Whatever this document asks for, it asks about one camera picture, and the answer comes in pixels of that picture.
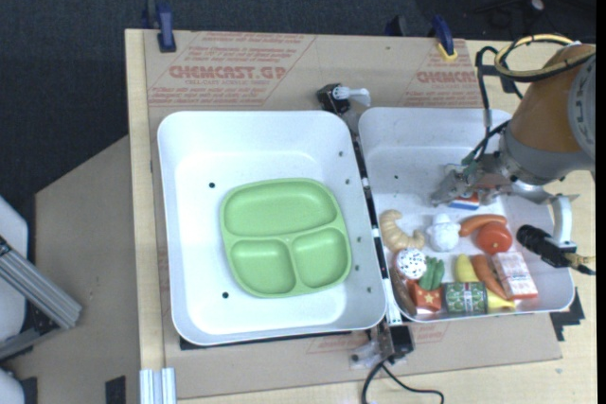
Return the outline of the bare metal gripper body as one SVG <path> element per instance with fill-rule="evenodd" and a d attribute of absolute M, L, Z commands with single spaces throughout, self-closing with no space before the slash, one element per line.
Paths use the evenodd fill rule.
<path fill-rule="evenodd" d="M 547 180 L 523 168 L 506 151 L 484 153 L 472 161 L 466 168 L 466 182 L 483 204 L 499 195 L 519 196 L 537 204 L 550 202 L 544 189 Z"/>

